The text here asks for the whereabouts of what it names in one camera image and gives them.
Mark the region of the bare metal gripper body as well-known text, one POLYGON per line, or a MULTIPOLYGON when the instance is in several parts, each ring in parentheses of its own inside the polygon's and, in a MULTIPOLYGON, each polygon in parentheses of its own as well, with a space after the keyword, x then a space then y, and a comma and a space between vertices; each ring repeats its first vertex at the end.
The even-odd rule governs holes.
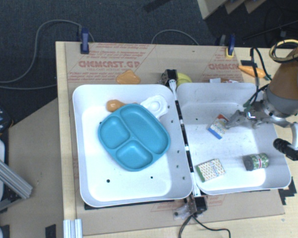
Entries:
POLYGON ((246 118, 251 122, 252 119, 262 119, 263 124, 273 123, 280 127, 290 127, 291 123, 287 121, 289 115, 284 114, 275 109, 266 101, 254 102, 249 107, 245 108, 246 118))

